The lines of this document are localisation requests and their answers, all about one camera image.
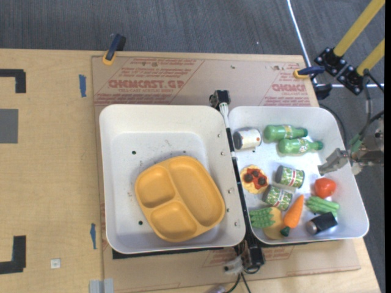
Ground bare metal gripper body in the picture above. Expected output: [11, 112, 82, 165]
[350, 118, 386, 168]

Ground red tomato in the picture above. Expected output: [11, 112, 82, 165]
[314, 177, 337, 200]

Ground white plastic tray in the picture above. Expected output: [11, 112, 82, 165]
[98, 103, 247, 255]
[227, 105, 370, 245]

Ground green bottle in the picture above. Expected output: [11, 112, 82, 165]
[277, 137, 324, 156]
[263, 124, 309, 143]

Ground green asparagus bundle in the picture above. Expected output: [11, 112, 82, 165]
[305, 195, 341, 218]

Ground green can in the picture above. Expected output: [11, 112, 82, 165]
[274, 164, 305, 189]
[261, 184, 294, 212]

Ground black can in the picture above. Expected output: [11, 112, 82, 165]
[305, 211, 338, 236]

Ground orange carrot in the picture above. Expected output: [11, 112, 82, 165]
[279, 194, 305, 237]

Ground toy pizza with red sauce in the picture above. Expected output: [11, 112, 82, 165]
[239, 164, 270, 195]

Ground white can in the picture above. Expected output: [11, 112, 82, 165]
[232, 127, 263, 151]

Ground yellow round toy food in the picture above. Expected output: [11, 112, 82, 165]
[262, 206, 287, 241]

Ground green pea pods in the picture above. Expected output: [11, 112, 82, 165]
[248, 206, 276, 230]

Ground thin black and white rod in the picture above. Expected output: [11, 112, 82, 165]
[218, 102, 255, 247]

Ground brown cardboard board red print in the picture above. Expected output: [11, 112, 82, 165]
[91, 54, 362, 287]

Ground orange divided plate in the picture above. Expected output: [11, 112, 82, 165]
[134, 154, 227, 244]

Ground black block with thin wires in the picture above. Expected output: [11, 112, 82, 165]
[240, 242, 266, 272]
[209, 89, 231, 109]

